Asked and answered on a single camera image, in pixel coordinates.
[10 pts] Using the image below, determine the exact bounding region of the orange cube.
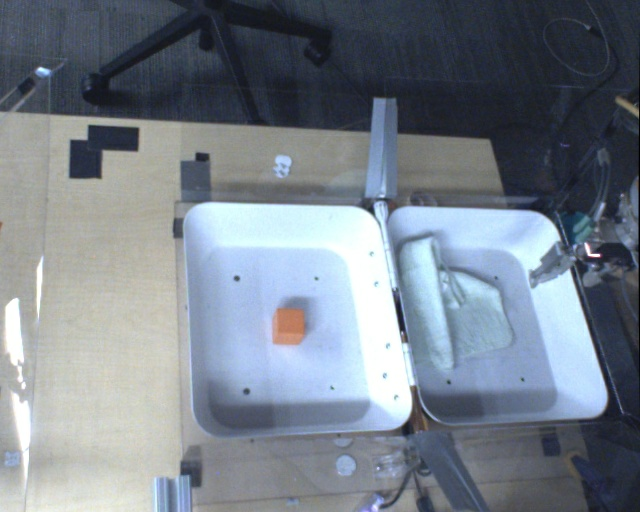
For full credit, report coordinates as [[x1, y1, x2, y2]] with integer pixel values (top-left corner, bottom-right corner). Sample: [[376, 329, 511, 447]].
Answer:
[[272, 307, 307, 346]]

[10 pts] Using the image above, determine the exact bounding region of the white plastic tray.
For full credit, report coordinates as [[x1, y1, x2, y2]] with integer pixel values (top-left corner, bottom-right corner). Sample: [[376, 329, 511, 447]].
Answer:
[[182, 201, 414, 440], [387, 205, 610, 426]]

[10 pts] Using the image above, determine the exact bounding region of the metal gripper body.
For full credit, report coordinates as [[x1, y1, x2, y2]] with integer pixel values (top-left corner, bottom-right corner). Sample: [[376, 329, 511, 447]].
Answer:
[[573, 240, 625, 271]]

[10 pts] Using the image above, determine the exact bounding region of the pale green towel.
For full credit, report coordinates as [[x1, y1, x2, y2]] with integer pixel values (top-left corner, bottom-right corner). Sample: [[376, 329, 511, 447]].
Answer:
[[398, 232, 516, 372]]

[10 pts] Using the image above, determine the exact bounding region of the black office chair base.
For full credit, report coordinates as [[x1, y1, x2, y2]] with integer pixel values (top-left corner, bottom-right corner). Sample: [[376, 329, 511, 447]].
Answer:
[[80, 0, 334, 126]]

